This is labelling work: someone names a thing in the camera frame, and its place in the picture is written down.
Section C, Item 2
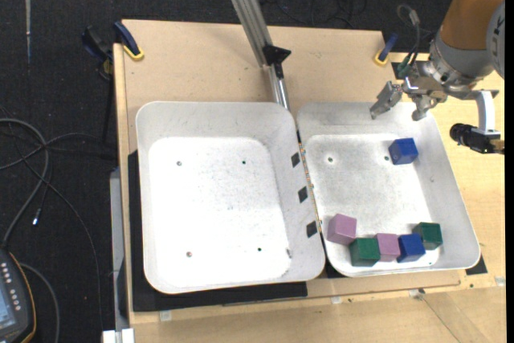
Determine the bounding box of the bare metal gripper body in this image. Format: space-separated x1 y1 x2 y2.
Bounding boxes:
400 59 479 103

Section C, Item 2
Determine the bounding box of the blue cube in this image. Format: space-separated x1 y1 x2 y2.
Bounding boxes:
397 233 427 264
387 137 419 166

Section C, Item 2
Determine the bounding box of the white plastic tray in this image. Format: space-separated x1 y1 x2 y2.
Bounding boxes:
135 100 327 295
296 101 482 279

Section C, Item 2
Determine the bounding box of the green cube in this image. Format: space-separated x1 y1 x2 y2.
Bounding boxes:
412 222 444 251
348 237 381 268

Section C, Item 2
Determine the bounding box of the purple cube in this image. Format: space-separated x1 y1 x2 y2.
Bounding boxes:
374 232 402 263
326 213 358 247

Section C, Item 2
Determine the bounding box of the pale wood board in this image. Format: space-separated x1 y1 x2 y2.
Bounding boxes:
113 18 463 325

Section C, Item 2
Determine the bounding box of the black cylinder on white bracket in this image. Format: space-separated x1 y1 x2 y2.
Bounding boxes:
449 89 505 155

